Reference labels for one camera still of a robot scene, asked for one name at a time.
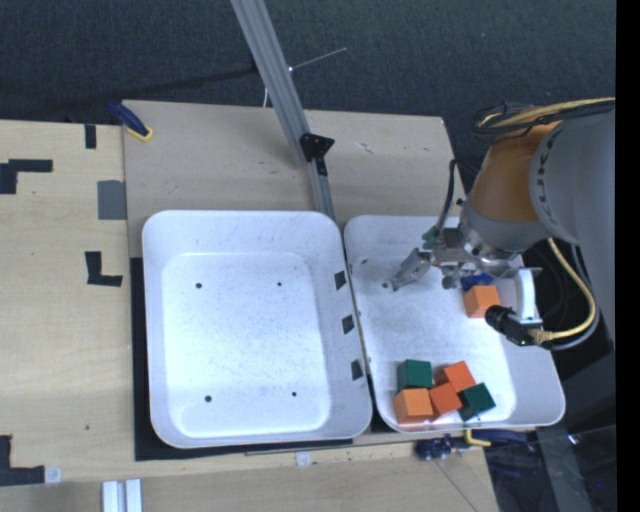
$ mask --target white tray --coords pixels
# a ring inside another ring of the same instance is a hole
[[[345,228],[353,292],[381,417],[399,432],[556,423],[564,414],[565,399],[550,352],[518,347],[484,319],[468,318],[462,291],[445,290],[437,268],[392,291],[392,276],[435,222],[435,217],[361,216]],[[453,227],[457,219],[447,222]],[[513,282],[496,285],[503,305],[515,307]],[[393,397],[396,368],[405,359],[430,361],[434,373],[465,360],[476,382],[486,384],[496,407],[467,422],[454,411],[433,422],[399,425]]]
[[[342,238],[316,212],[164,211],[142,234],[151,421],[179,448],[369,424]]]

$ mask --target block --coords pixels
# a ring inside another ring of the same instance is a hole
[[[465,389],[459,396],[462,402],[462,408],[460,409],[462,421],[467,421],[473,416],[493,409],[496,406],[487,386],[482,382]]]
[[[456,393],[476,385],[476,380],[465,361],[458,361],[439,370],[435,375],[435,382],[436,384],[449,382]]]
[[[487,309],[500,304],[498,289],[493,285],[472,286],[462,297],[469,318],[484,318]]]
[[[393,398],[393,407],[399,425],[422,423],[433,415],[427,388],[403,389]]]
[[[434,421],[444,414],[456,411],[462,407],[458,393],[449,382],[434,386],[429,390],[433,414],[429,421]]]
[[[406,388],[431,388],[433,374],[431,362],[407,359],[396,370],[398,377],[398,391]]]

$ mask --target red-orange block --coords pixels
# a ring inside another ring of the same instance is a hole
[[[433,415],[427,388],[407,388],[393,398],[396,421],[399,425],[421,423]]]
[[[484,318],[487,309],[500,304],[498,289],[493,285],[472,286],[462,298],[469,318]]]
[[[435,381],[437,384],[449,382],[456,393],[476,385],[476,380],[473,378],[471,370],[469,370],[465,361],[458,361],[445,366],[436,374]]]
[[[439,418],[443,414],[457,411],[462,407],[460,397],[458,397],[450,382],[431,388],[429,396],[431,397],[431,407],[433,408],[433,414],[429,417],[430,421]]]

